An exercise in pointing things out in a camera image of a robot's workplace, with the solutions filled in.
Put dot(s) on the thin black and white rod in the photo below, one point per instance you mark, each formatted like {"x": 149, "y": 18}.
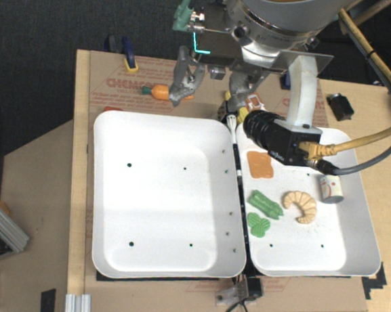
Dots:
{"x": 239, "y": 176}

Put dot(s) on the yellow banana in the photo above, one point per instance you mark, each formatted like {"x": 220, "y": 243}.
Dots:
{"x": 242, "y": 114}

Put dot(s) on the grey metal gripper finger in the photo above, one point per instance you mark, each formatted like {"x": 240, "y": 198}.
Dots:
{"x": 183, "y": 83}
{"x": 238, "y": 87}

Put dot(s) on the green broccoli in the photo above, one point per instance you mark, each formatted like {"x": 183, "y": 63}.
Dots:
{"x": 258, "y": 224}

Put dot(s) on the small white can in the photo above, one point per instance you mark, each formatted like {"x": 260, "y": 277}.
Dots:
{"x": 331, "y": 189}

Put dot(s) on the beige croissant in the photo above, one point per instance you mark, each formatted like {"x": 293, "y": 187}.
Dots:
{"x": 305, "y": 202}

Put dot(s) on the orange bread slice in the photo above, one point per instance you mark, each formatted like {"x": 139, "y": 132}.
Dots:
{"x": 260, "y": 165}

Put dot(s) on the small black box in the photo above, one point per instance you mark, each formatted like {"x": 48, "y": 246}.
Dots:
{"x": 340, "y": 107}

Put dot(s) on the brown cardboard board red print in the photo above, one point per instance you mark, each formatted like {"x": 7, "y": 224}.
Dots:
{"x": 169, "y": 302}

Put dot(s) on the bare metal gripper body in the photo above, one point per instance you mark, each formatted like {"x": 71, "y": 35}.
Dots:
{"x": 225, "y": 49}

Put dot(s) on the white plastic tray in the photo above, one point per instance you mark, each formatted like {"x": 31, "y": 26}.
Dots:
{"x": 309, "y": 250}
{"x": 164, "y": 197}

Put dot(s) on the black cylinder on white bracket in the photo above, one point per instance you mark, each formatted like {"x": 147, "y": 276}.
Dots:
{"x": 268, "y": 134}

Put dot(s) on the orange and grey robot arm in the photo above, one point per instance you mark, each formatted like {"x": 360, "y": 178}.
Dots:
{"x": 280, "y": 3}

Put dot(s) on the orange carrot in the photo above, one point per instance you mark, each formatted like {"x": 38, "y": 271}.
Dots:
{"x": 160, "y": 92}

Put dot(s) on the orange and white packet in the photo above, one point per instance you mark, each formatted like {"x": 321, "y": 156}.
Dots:
{"x": 256, "y": 103}

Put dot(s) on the green asparagus bundle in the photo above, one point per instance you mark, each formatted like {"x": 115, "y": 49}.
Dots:
{"x": 264, "y": 203}

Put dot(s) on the small red flat object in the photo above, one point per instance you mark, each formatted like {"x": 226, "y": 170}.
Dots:
{"x": 113, "y": 109}

